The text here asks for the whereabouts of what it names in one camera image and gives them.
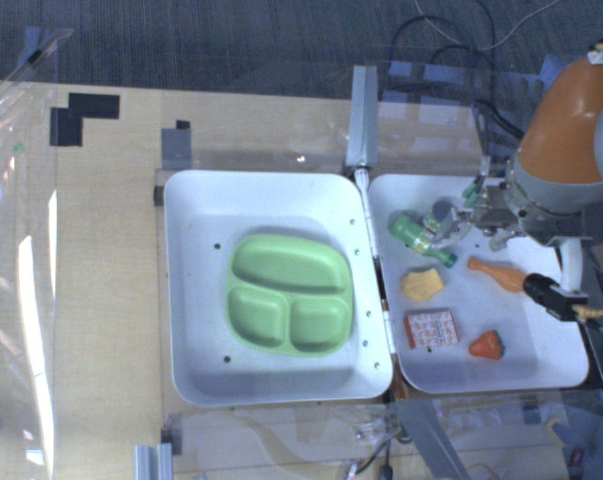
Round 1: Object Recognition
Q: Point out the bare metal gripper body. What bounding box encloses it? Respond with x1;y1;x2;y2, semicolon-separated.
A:
472;180;521;237

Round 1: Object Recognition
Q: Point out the green bottle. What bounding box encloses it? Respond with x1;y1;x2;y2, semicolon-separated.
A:
389;211;458;269

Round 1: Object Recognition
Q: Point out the yellow biscuit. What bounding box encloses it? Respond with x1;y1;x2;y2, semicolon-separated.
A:
399;266;445;303

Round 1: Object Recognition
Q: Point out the red and white carton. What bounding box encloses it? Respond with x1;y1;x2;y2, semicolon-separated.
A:
403;308;461;351

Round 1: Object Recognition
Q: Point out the orange carrot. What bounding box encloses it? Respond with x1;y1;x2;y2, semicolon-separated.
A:
468;329;506;360

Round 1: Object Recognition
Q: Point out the white plastic tray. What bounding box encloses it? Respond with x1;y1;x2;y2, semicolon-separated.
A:
368;173;591;395
163;169;395;409

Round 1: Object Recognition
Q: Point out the green divided plate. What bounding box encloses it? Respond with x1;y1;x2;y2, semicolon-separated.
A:
224;233;355;358

